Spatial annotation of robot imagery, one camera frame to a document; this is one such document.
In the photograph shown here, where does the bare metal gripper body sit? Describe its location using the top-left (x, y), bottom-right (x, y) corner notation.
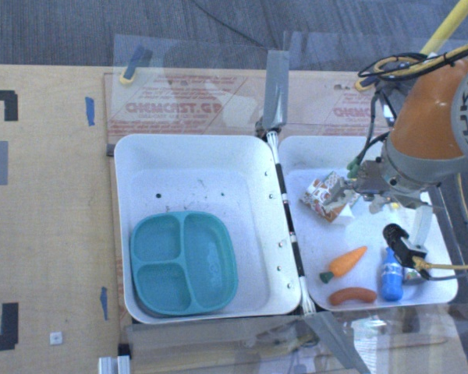
top-left (350, 158), bottom-right (427, 210)

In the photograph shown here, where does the orange and white carton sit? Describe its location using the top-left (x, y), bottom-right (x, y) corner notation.
top-left (300, 170), bottom-right (362, 224)

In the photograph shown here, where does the white plastic tray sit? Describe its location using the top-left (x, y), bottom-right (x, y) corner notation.
top-left (113, 132), bottom-right (303, 324)
top-left (277, 135), bottom-right (459, 312)

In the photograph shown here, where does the orange carrot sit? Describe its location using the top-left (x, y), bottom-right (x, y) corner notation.
top-left (318, 245), bottom-right (369, 285)

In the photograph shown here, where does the brown sausage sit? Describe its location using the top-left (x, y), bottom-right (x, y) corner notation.
top-left (328, 286), bottom-right (378, 307)

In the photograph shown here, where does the blue bottle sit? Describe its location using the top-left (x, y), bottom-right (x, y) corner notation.
top-left (380, 246), bottom-right (405, 302)

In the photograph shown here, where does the small silver can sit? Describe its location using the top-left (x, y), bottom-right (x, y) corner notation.
top-left (402, 266), bottom-right (427, 286)

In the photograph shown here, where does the green divided plate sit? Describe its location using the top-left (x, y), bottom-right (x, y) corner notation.
top-left (129, 210), bottom-right (239, 318)

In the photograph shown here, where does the brown cardboard board red print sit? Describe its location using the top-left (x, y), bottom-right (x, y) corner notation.
top-left (103, 70), bottom-right (462, 329)

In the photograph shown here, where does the black cylinder on white bracket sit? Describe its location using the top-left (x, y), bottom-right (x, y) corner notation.
top-left (382, 204), bottom-right (434, 269)

